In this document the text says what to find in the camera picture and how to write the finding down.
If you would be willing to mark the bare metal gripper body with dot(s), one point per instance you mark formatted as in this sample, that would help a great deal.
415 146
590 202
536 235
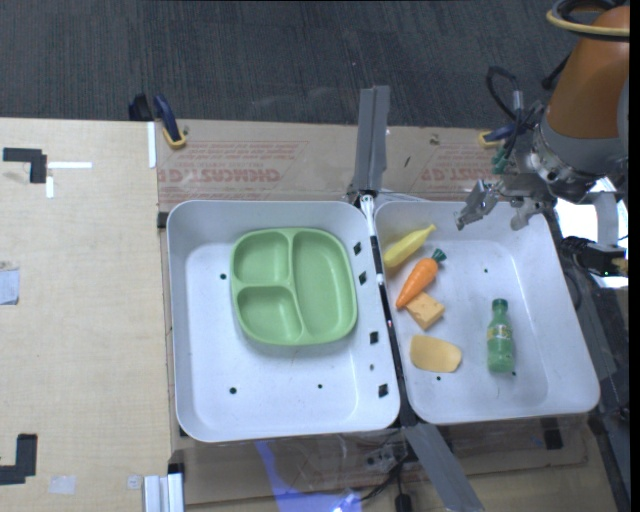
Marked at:
547 177

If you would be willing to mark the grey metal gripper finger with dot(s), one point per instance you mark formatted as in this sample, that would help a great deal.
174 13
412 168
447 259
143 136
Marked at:
525 212
475 205

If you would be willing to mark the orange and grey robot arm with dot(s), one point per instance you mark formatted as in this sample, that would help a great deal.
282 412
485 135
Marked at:
585 85

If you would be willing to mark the yellow banana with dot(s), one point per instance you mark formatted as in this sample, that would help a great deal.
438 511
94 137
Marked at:
407 245

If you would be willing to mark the orange carrot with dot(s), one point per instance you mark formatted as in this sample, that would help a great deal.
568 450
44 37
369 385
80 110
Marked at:
419 280

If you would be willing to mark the yellow cheese wedge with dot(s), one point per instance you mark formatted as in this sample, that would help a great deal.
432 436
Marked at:
426 310

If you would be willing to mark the green plastic bottle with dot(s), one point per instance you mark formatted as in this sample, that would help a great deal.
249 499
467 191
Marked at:
500 340

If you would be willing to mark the yellow flat slice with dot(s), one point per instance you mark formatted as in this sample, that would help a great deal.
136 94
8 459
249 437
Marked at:
434 354

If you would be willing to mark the green divided plate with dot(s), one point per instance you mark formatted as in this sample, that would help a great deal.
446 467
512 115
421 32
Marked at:
320 285

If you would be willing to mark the brown cardboard board red print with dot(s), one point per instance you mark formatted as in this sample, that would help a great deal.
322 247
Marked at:
300 165

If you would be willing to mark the white plastic tray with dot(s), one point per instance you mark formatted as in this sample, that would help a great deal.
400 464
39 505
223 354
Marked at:
280 385
500 400

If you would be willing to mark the black cylinder on white bracket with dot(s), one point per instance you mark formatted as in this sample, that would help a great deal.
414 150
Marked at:
597 252

